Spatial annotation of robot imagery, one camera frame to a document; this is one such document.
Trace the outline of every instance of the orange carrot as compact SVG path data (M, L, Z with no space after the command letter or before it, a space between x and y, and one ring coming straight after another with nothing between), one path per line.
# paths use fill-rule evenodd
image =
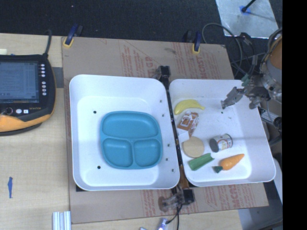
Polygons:
M237 163L241 161L241 159L244 157L244 154L237 154L235 156L231 156L228 158L225 158L221 160L220 166L214 166L213 169L215 172L220 172L221 170L227 171L233 168Z

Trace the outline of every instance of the round beige object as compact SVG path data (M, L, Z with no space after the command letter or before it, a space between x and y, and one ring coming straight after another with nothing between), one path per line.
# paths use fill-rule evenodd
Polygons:
M192 158L197 158L205 151L203 141L195 136L192 136L187 141L183 142L182 148L184 153Z

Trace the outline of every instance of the device screen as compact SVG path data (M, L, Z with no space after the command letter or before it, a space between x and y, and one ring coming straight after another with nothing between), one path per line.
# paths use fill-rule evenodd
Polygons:
M0 62L0 103L38 103L38 62Z

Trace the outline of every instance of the can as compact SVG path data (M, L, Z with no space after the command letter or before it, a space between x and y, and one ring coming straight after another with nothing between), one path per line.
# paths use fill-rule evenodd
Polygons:
M229 134L223 134L222 136L215 136L210 139L209 145L213 152L218 152L232 147L233 142Z

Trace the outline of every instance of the wooden table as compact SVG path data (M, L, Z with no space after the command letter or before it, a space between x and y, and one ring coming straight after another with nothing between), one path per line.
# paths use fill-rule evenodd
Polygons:
M8 54L42 54L47 36L0 34L0 48ZM61 37L53 36L49 61L62 67ZM53 116L39 128L0 137L0 229L50 230L52 213L69 211L64 91L57 88ZM13 178L12 197L8 181ZM155 230L160 217L74 224L73 230ZM177 228L177 220L168 230ZM237 210L180 215L181 230L242 229Z

